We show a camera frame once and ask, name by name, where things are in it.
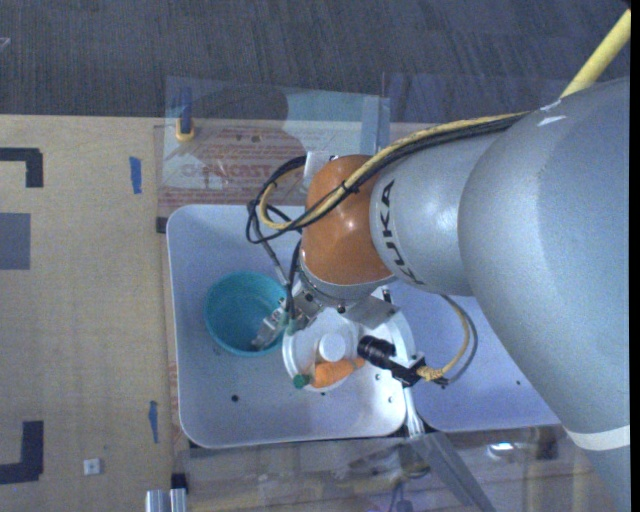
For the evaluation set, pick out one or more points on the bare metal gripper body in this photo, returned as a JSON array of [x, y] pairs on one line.
[[372, 309]]

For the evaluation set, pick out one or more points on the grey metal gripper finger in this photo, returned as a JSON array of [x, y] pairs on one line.
[[269, 330]]

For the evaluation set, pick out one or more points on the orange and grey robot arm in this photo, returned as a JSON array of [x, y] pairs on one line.
[[525, 240]]

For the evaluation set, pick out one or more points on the white round bowl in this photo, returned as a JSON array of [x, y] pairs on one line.
[[300, 350]]

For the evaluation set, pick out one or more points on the teal bowl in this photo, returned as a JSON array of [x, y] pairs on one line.
[[235, 310]]

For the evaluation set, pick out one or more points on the white capped bottle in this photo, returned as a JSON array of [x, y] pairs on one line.
[[332, 346]]

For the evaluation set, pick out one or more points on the orange carrot with green top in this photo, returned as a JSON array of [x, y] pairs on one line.
[[332, 372]]

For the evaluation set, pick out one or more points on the small white square piece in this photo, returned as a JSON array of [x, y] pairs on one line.
[[93, 466]]

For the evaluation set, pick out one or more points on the black cylinder on white bracket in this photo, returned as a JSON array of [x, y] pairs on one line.
[[376, 351]]

